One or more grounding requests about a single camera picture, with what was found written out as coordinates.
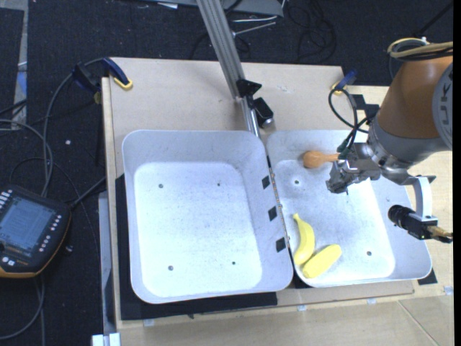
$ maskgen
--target table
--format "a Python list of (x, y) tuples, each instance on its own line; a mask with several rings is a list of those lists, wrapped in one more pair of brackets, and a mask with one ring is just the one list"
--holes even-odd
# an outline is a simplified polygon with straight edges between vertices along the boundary
[[(175, 316), (155, 321), (120, 317), (115, 179), (122, 175), (121, 145), (132, 130), (243, 130), (241, 107), (231, 99), (218, 62), (113, 58), (133, 80), (126, 91), (102, 80), (110, 252), (115, 331), (122, 345), (441, 345), (454, 344), (453, 246), (429, 241), (438, 283), (396, 281), (335, 288), (287, 288), (278, 305), (264, 309)], [(346, 129), (329, 110), (331, 86), (344, 76), (337, 66), (243, 63), (246, 78), (263, 86), (276, 130)], [(380, 104), (386, 87), (350, 86), (367, 103)], [(337, 105), (341, 114), (350, 109)], [(433, 213), (452, 230), (452, 153), (438, 153), (411, 170), (435, 174)]]

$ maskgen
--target metal plate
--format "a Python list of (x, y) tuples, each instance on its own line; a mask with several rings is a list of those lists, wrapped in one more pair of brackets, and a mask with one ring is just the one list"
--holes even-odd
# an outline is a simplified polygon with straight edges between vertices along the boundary
[(290, 283), (289, 252), (277, 246), (285, 229), (256, 136), (138, 130), (122, 152), (131, 283), (143, 301), (270, 292)]
[[(317, 252), (329, 244), (339, 244), (343, 252), (329, 270), (316, 278), (305, 278), (298, 266), (296, 273), (313, 287), (426, 277), (431, 258), (425, 242), (395, 227), (387, 217), (392, 205), (411, 206), (405, 187), (381, 177), (350, 186), (348, 195), (333, 194), (326, 188), (331, 163), (317, 169), (303, 166), (306, 151), (333, 154), (348, 133), (280, 131), (267, 141), (292, 253), (300, 240), (295, 213), (313, 227)], [(366, 135), (357, 136), (357, 141), (365, 140)]]

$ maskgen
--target toy banana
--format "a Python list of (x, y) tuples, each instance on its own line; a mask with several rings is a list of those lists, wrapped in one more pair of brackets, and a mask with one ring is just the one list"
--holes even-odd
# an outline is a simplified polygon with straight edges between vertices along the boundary
[(310, 258), (303, 267), (303, 274), (306, 278), (314, 278), (327, 271), (342, 255), (341, 247), (332, 244)]
[(297, 213), (293, 216), (293, 218), (295, 219), (300, 232), (300, 244), (296, 249), (293, 260), (296, 265), (302, 265), (307, 262), (314, 253), (314, 230), (310, 224), (304, 222)]

